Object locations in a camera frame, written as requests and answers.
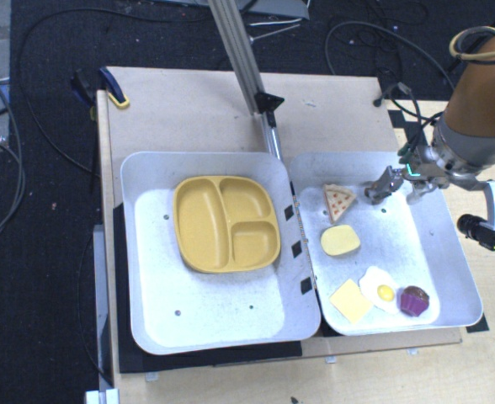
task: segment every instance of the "egg white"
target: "egg white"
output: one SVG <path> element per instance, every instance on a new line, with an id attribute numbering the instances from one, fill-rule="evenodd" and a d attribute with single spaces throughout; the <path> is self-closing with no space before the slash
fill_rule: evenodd
<path id="1" fill-rule="evenodd" d="M 399 289 L 398 284 L 384 269 L 380 269 L 376 266 L 369 266 L 365 271 L 365 275 L 359 279 L 359 289 L 373 305 L 384 310 L 390 314 L 397 314 L 399 312 L 399 304 L 397 298 L 397 291 Z M 378 288 L 380 285 L 387 285 L 393 290 L 393 300 L 382 300 L 378 295 Z"/>

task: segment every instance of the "wooden surface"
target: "wooden surface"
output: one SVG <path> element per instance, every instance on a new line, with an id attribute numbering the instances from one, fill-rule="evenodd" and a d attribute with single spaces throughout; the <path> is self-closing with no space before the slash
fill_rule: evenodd
<path id="1" fill-rule="evenodd" d="M 125 92 L 132 102 L 130 112 L 123 113 L 114 108 L 103 92 L 98 94 L 109 314 L 113 321 L 111 350 L 114 387 L 120 391 L 121 404 L 288 404 L 294 402 L 293 397 L 305 404 L 495 402 L 495 253 L 461 236 L 461 244 L 483 300 L 490 328 L 488 331 L 468 333 L 465 328 L 452 328 L 417 335 L 385 334 L 383 339 L 377 336 L 358 339 L 346 337 L 346 341 L 341 341 L 337 346 L 326 338 L 311 338 L 308 343 L 304 343 L 304 353 L 309 356 L 339 354 L 332 364 L 323 357 L 307 357 L 224 367 L 177 369 L 159 373 L 156 381 L 146 381 L 144 375 L 119 373 L 118 353 L 114 346 L 118 337 L 114 327 L 116 308 L 111 242 L 112 206 L 121 201 L 119 170 L 123 158 L 145 146 L 154 146 L 156 151 L 204 151 L 208 148 L 205 140 L 214 140 L 219 141 L 212 144 L 217 145 L 216 151 L 218 148 L 219 151 L 262 151 L 263 144 L 258 140 L 260 128 L 247 115 L 234 78 L 227 79 L 225 74 L 222 77 L 207 72 L 210 78 L 204 79 L 210 79 L 210 82 L 201 84 L 198 77 L 204 73 L 193 71 L 112 68 L 112 72 L 120 85 L 126 88 Z M 188 91 L 169 90 L 178 86 L 179 79 L 186 79 L 186 75 L 189 80 L 183 82 L 183 85 Z M 155 89 L 156 76 L 160 79 L 168 77 L 168 86 L 163 86 L 165 92 Z M 177 81 L 171 82 L 171 76 Z M 395 151 L 404 142 L 401 131 L 394 131 L 389 126 L 385 107 L 373 112 L 370 102 L 380 92 L 374 78 L 263 75 L 263 80 L 269 93 L 287 97 L 285 104 L 289 104 L 288 108 L 280 108 L 279 113 L 276 112 L 278 118 L 280 115 L 292 115 L 288 120 L 285 120 L 287 117 L 278 120 L 285 160 L 290 160 L 302 148 L 306 151 Z M 141 86 L 141 81 L 144 81 L 142 84 L 146 87 L 136 88 Z M 212 82 L 217 82 L 221 88 L 212 88 Z M 226 108 L 214 115 L 216 112 L 212 106 L 200 107 L 197 102 L 200 97 L 208 98 L 213 105 L 217 102 L 212 103 L 212 100 L 225 103 Z M 243 130 L 224 137 L 231 128 L 216 124 L 206 127 L 201 125 L 204 120 L 201 119 L 194 123 L 200 124 L 199 130 L 203 132 L 201 137 L 186 137 L 188 132 L 183 130 L 185 121 L 178 120 L 183 118 L 178 112 L 185 109 L 185 104 L 171 107 L 171 101 L 174 103 L 178 98 L 189 98 L 188 103 L 194 107 L 195 113 L 200 112 L 205 115 L 205 119 L 229 115 L 231 127 L 235 127 L 240 120 Z M 431 115 L 443 109 L 444 104 L 421 103 L 421 107 L 424 115 Z M 306 112 L 313 110 L 312 114 L 307 114 L 311 117 L 309 121 L 305 118 Z M 302 115 L 302 118 L 299 119 L 295 113 Z M 164 115 L 167 116 L 166 121 L 158 119 L 157 114 L 162 119 Z M 141 131 L 135 121 L 137 118 L 142 120 L 139 123 L 145 127 L 155 129 Z M 345 136 L 334 137 L 335 131 L 326 130 L 327 125 L 323 123 L 327 124 L 328 121 L 333 121 L 335 125 L 341 123 L 340 133 Z M 310 129 L 314 130 L 313 135 L 307 136 Z M 164 132 L 168 132 L 169 136 L 156 138 L 156 133 Z M 299 142 L 299 145 L 291 143 L 291 139 Z M 495 178 L 495 167 L 486 171 L 482 178 Z M 452 187 L 446 189 L 444 195 L 455 222 L 465 213 L 486 215 L 482 194 L 471 194 Z"/>

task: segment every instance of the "black floor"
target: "black floor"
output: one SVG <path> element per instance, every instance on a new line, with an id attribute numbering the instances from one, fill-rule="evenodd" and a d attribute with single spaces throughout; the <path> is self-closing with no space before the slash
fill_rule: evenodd
<path id="1" fill-rule="evenodd" d="M 495 23 L 495 0 L 313 0 L 310 14 L 297 29 L 255 41 L 261 72 L 330 74 L 328 58 L 338 75 L 376 76 L 383 88 L 401 81 L 418 99 L 447 100 L 464 70 L 448 44 L 463 29 Z M 340 25 L 351 21 L 364 24 Z M 105 65 L 231 67 L 207 9 L 134 0 L 12 0 L 11 51 L 26 186 L 0 235 L 0 404 L 81 403 L 98 388 L 78 319 L 93 353 L 93 251 L 85 247 L 101 206 L 95 124 L 70 79 L 82 69 L 95 89 Z M 13 201 L 16 165 L 0 153 L 0 220 Z"/>

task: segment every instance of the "wooden table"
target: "wooden table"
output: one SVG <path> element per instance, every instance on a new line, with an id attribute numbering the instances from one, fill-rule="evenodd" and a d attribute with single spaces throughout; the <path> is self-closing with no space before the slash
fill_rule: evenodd
<path id="1" fill-rule="evenodd" d="M 264 143 L 232 72 L 109 69 L 130 99 L 129 108 L 117 109 L 98 92 L 110 350 L 122 404 L 495 402 L 495 252 L 461 235 L 488 331 L 315 336 L 302 342 L 301 358 L 162 371 L 156 381 L 120 373 L 113 242 L 113 208 L 122 202 L 120 165 L 138 151 L 261 152 Z M 381 93 L 375 78 L 262 76 L 269 93 L 285 98 L 276 118 L 286 166 L 302 152 L 394 152 L 404 142 L 387 107 L 372 105 Z M 445 104 L 421 106 L 431 115 Z M 495 178 L 495 167 L 482 177 Z M 454 222 L 466 212 L 486 216 L 481 193 L 451 187 L 444 194 Z"/>

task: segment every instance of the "toy pizza slice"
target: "toy pizza slice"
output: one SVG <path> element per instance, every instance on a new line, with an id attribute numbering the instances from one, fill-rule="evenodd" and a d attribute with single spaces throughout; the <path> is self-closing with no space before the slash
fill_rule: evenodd
<path id="1" fill-rule="evenodd" d="M 352 190 L 336 184 L 324 184 L 322 188 L 324 190 L 328 215 L 332 223 L 335 223 L 354 202 L 356 194 Z"/>

